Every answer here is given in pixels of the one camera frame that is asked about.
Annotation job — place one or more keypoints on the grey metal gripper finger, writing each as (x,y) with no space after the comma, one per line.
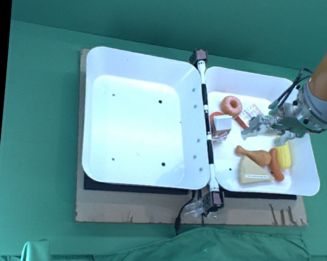
(284,138)
(256,126)

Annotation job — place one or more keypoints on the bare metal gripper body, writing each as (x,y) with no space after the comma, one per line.
(290,124)

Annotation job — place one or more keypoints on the pink and white packet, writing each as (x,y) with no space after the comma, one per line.
(250,110)

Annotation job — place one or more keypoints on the yellow corn cob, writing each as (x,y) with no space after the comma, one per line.
(284,156)

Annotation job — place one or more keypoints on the orange sausage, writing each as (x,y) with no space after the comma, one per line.
(275,165)

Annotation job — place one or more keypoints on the brown chicken drumstick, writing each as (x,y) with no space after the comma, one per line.
(259,156)

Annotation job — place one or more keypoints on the white and brown carton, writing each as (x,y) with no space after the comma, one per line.
(221,126)

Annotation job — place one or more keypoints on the orange doughnut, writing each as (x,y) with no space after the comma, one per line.
(226,107)

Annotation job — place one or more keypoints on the red spoon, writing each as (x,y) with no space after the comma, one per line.
(216,114)

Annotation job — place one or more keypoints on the white plastic tray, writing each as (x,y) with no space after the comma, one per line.
(135,124)
(241,82)

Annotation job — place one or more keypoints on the pale yellow cheese wedge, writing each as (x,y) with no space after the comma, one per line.
(252,171)

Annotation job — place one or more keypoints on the black and white thin rod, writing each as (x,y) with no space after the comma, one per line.
(207,114)

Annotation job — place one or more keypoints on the green cloth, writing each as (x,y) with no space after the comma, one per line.
(198,255)

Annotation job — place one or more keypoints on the brown cardboard board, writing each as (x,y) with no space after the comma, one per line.
(134,202)

